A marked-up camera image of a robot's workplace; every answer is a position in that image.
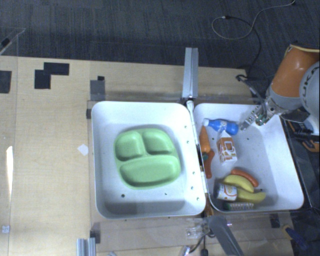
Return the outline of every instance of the yellow banana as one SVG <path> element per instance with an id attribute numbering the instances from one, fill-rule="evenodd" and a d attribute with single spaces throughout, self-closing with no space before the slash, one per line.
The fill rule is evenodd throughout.
<path id="1" fill-rule="evenodd" d="M 251 184 L 251 182 L 240 175 L 228 175 L 224 178 L 222 183 L 226 185 L 236 186 L 237 188 L 242 188 L 251 193 L 254 192 L 254 186 Z"/>
<path id="2" fill-rule="evenodd" d="M 244 189 L 241 189 L 241 188 L 237 189 L 237 194 L 238 195 L 237 195 L 236 200 L 239 202 L 258 204 L 266 198 L 265 192 L 250 193 L 250 192 L 245 191 Z"/>

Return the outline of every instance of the carrot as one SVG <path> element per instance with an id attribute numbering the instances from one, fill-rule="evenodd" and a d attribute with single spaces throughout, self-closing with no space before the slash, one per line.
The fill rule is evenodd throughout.
<path id="1" fill-rule="evenodd" d="M 239 176 L 242 176 L 242 177 L 248 179 L 255 188 L 259 186 L 259 182 L 254 177 L 252 177 L 249 173 L 247 173 L 243 170 L 233 169 L 231 171 L 231 174 L 239 175 Z"/>
<path id="2" fill-rule="evenodd" d="M 200 140 L 201 153 L 209 153 L 211 148 L 210 148 L 207 130 L 206 130 L 206 127 L 204 126 L 201 127 L 199 140 Z"/>
<path id="3" fill-rule="evenodd" d="M 211 172 L 211 161 L 215 156 L 215 152 L 211 149 L 210 152 L 208 153 L 208 159 L 204 161 L 204 172 L 205 172 L 205 177 L 207 179 L 211 179 L 212 177 L 212 172 Z"/>

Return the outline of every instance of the wooden table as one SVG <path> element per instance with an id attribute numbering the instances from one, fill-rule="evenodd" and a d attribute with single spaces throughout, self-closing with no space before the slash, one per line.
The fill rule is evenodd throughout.
<path id="1" fill-rule="evenodd" d="M 68 63 L 69 75 L 52 75 L 51 89 L 34 89 L 35 70 L 43 70 L 44 62 Z M 10 127 L 2 125 L 0 135 L 6 133 L 14 148 L 11 204 L 8 203 L 7 174 L 2 169 L 0 173 L 1 198 L 6 198 L 0 200 L 0 207 L 4 209 L 0 221 L 2 225 L 10 225 L 10 233 L 0 236 L 0 255 L 74 256 L 77 239 L 87 239 L 92 228 L 89 157 L 78 150 L 79 146 L 88 145 L 86 110 L 90 80 L 104 76 L 106 94 L 123 91 L 152 94 L 159 90 L 179 94 L 184 67 L 0 56 L 0 70 L 12 71 L 10 93 L 0 94 L 0 120 Z M 250 91 L 235 79 L 235 75 L 243 72 L 200 67 L 199 91 L 212 94 L 217 100 L 229 97 L 244 101 L 251 97 Z M 6 161 L 3 153 L 10 143 L 0 145 L 2 165 Z M 287 215 L 281 218 L 283 222 L 291 221 Z M 253 222 L 254 228 L 248 224 L 247 229 L 242 227 L 234 232 L 236 238 L 240 238 L 245 255 L 293 255 L 290 241 L 279 228 L 271 228 L 268 220 L 260 218 Z M 106 222 L 106 225 L 112 231 L 115 224 Z M 183 230 L 184 225 L 171 228 Z M 175 256 L 181 249 L 178 238 L 168 243 L 168 247 L 165 233 L 156 234 L 155 239 L 163 238 L 163 241 L 148 248 L 144 242 L 130 244 L 122 239 L 125 232 L 118 230 L 117 236 L 109 234 L 117 256 Z M 137 229 L 134 234 L 139 237 L 139 232 Z M 207 243 L 210 255 L 224 255 L 216 238 Z M 97 255 L 107 255 L 100 251 Z"/>

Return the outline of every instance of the cylindrical can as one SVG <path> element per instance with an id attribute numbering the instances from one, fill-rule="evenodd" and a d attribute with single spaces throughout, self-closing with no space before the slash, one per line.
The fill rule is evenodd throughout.
<path id="1" fill-rule="evenodd" d="M 237 188 L 231 185 L 217 184 L 215 198 L 225 201 L 235 201 L 237 199 Z"/>

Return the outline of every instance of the white can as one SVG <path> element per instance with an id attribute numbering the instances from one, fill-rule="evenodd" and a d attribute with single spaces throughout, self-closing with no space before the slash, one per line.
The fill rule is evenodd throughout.
<path id="1" fill-rule="evenodd" d="M 225 201 L 235 201 L 237 199 L 237 188 L 231 185 L 217 184 L 215 198 Z"/>

